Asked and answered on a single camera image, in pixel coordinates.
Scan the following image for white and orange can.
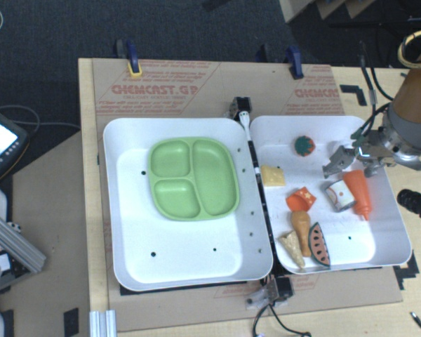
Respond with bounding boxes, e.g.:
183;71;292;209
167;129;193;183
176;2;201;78
324;179;357;213

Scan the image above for beige ice cream cone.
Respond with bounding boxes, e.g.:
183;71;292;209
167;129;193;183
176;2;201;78
279;230;307;270

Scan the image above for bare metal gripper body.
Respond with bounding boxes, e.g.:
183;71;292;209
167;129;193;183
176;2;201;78
354;126;421;171

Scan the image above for orange packet with yellow star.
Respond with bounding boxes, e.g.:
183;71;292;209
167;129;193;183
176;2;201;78
285;186;318;213

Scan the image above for brown chicken drumstick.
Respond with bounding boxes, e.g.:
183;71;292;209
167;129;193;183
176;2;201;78
290;209;313;258

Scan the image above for black cylinder on white bracket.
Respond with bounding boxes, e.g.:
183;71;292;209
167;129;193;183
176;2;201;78
396;188;421;221

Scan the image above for brown cardboard board red print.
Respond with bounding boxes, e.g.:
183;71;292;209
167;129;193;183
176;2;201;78
91;58;404;333

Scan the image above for red watermelon slice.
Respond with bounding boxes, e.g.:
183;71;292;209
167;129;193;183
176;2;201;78
307;221;332;270

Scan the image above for orange bottle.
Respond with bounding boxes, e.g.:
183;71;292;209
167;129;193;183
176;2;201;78
342;169;373;222

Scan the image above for white plastic tray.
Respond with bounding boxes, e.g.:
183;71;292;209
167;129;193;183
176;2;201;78
102;117;275;292
248;114;413;275

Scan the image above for yellow cheese wedge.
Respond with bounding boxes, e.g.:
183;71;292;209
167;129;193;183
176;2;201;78
260;164;287;188

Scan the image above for black block with thin wires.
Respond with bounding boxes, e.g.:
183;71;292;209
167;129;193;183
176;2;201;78
246;275;296;310
231;96;253;118

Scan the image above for red tomato with green top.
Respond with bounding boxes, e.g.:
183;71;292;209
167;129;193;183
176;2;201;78
293;135;316;158

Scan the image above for thin black and white rod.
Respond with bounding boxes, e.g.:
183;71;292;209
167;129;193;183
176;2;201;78
239;112;279;277

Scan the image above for green divided plate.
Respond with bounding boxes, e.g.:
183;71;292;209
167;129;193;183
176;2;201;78
147;136;241;222

